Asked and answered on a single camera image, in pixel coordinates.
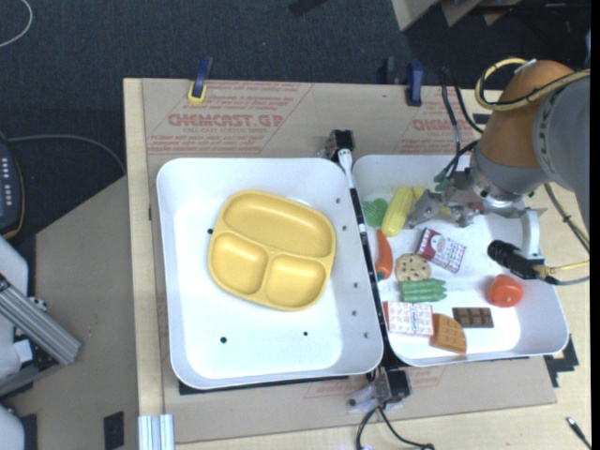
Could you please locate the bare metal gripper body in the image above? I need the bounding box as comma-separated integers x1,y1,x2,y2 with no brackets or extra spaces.
439,170,529,220

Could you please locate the yellow toy corn cob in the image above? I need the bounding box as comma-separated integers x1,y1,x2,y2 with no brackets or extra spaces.
381,186,415,238

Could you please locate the red and white carton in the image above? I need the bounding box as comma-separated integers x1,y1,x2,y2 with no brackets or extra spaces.
414,227,468,275

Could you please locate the green toy lettuce leaf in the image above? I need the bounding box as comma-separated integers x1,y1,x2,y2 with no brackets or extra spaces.
361,198,390,229

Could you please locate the brown chocolate chip biscuit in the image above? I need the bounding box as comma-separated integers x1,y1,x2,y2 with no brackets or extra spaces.
394,252,432,283

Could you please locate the orange carrot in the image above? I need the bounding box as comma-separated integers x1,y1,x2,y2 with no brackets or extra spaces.
374,229,395,281

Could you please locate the thin black and white rod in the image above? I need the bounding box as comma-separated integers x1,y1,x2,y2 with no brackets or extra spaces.
337,148,391,372

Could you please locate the green toy beans bundle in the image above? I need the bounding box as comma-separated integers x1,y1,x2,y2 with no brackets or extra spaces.
398,277,448,304

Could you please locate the orange toy tomato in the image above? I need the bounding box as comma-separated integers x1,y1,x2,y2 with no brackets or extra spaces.
487,274,524,308

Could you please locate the brown chocolate bar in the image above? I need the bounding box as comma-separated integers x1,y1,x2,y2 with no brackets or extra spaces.
451,307,495,329

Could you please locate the red and white flat packet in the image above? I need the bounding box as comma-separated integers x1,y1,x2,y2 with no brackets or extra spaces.
382,300,435,338

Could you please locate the orange toy waffle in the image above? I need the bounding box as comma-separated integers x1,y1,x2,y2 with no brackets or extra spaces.
429,313,468,355

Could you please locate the white plastic tray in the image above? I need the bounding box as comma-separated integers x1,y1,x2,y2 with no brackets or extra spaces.
351,154,571,368
156,157,385,390

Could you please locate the yellow divided plate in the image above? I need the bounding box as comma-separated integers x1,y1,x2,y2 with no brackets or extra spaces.
206,188,338,312

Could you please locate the black pen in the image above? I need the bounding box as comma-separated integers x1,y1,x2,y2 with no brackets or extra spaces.
565,415,592,450

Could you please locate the brown cardboard board red print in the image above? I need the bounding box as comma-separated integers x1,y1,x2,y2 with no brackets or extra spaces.
140,78,559,444

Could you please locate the black cylinder on white bracket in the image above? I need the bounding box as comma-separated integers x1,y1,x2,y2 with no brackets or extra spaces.
487,206,548,281

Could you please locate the black block with thin wires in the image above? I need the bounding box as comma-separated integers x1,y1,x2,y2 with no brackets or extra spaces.
327,128,355,159
348,368,413,413

